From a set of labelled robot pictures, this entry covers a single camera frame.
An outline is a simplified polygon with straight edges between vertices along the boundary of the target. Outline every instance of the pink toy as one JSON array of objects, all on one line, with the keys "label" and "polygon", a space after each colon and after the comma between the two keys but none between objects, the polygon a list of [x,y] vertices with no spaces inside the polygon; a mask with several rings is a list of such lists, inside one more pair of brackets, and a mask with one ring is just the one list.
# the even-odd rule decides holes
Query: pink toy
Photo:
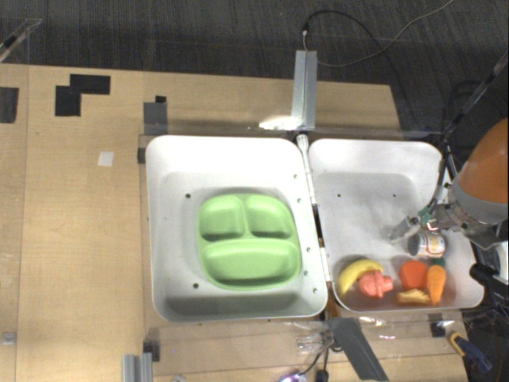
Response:
[{"label": "pink toy", "polygon": [[390,276],[382,276],[380,271],[368,271],[360,276],[360,292],[367,297],[382,298],[386,291],[393,289]]}]

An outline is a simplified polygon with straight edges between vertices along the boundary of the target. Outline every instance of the yellow banana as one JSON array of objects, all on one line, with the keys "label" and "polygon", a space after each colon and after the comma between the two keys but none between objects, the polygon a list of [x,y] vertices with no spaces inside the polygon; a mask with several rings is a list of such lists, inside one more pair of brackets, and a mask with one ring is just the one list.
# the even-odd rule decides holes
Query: yellow banana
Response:
[{"label": "yellow banana", "polygon": [[337,279],[338,287],[340,288],[340,295],[344,295],[352,284],[356,282],[360,276],[367,271],[382,271],[382,265],[370,259],[356,260],[354,263],[349,264],[340,274]]}]

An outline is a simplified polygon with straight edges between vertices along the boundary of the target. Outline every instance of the black floor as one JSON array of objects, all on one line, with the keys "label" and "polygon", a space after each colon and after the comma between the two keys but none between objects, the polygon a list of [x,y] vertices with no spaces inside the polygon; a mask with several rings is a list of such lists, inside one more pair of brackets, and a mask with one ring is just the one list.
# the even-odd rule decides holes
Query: black floor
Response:
[{"label": "black floor", "polygon": [[[0,0],[0,39],[23,18],[42,18],[30,40],[33,64],[292,78],[302,26],[317,10],[353,16],[374,37],[344,15],[314,18],[308,45],[323,62],[337,64],[374,52],[408,21],[447,1]],[[319,80],[389,84],[404,128],[439,131],[476,83],[449,97],[453,87],[484,79],[507,50],[508,6],[508,0],[456,0],[412,25],[383,55],[347,68],[320,66]],[[504,116],[507,68],[458,127],[458,158]],[[492,349],[491,331],[479,341]]]}]

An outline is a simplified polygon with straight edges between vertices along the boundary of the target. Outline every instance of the wooden table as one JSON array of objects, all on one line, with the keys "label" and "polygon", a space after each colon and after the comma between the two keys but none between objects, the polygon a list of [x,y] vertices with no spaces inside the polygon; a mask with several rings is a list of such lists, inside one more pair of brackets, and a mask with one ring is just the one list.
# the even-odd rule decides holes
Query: wooden table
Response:
[{"label": "wooden table", "polygon": [[[111,76],[111,93],[82,95],[79,118],[56,117],[55,87],[69,85],[71,73]],[[137,161],[143,102],[166,96],[170,121],[257,124],[274,110],[289,115],[293,82],[0,64],[0,86],[21,89],[17,122],[0,125],[0,218],[9,222],[0,226],[0,331],[17,330],[15,346],[0,346],[0,380],[120,380],[122,355],[141,353],[144,339]],[[399,127],[390,89],[362,84],[319,83],[317,124]],[[103,151],[114,152],[111,167],[98,166]],[[21,265],[6,260],[20,245]],[[393,380],[465,380],[444,338],[415,342],[430,354],[381,360]],[[329,370],[331,382],[356,380],[339,357]],[[286,371],[185,376],[270,381]]]}]

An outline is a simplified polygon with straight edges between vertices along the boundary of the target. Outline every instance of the green divided plate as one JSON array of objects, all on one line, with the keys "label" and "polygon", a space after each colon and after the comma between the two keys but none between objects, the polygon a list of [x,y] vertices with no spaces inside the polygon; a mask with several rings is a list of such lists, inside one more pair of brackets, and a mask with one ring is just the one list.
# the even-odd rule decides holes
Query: green divided plate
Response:
[{"label": "green divided plate", "polygon": [[292,213],[267,195],[228,194],[198,213],[198,251],[208,279],[229,290],[281,286],[301,269]]}]

